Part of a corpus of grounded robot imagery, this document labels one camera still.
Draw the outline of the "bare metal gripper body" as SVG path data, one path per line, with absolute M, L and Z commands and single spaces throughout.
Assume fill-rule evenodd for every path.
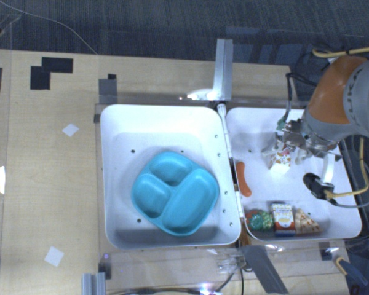
M 337 142 L 321 138 L 311 130 L 309 124 L 303 120 L 291 120 L 283 128 L 282 141 L 291 147 L 304 151 L 305 158 L 324 158 L 330 151 L 335 150 Z

